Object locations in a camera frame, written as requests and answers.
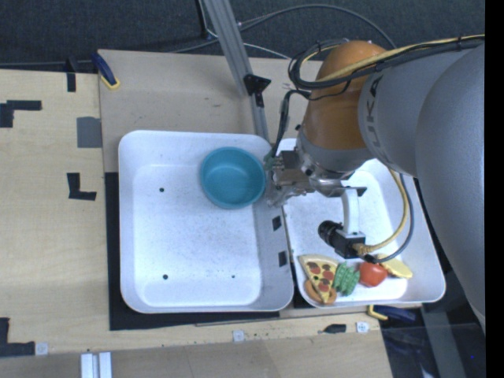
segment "pizza slice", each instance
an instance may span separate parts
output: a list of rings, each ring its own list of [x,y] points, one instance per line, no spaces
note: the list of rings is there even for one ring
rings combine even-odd
[[[306,254],[298,257],[306,276],[318,293],[323,304],[330,303],[332,283],[335,279],[338,262],[319,254]]]

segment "black mat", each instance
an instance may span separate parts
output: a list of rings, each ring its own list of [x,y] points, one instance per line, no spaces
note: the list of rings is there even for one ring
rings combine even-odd
[[[119,175],[105,174],[107,253],[109,266],[109,323],[111,331],[150,329],[224,321],[243,321],[278,317],[277,312],[239,313],[139,313],[124,302],[120,293],[119,256]]]

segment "pepperoni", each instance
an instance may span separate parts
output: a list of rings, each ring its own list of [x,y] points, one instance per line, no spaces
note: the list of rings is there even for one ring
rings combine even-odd
[[[322,282],[320,282],[318,284],[318,289],[320,291],[327,292],[327,291],[329,291],[330,287],[327,284],[323,284]]]
[[[324,276],[324,278],[326,278],[327,280],[334,279],[334,273],[333,272],[329,272],[327,270],[322,273],[322,276]]]

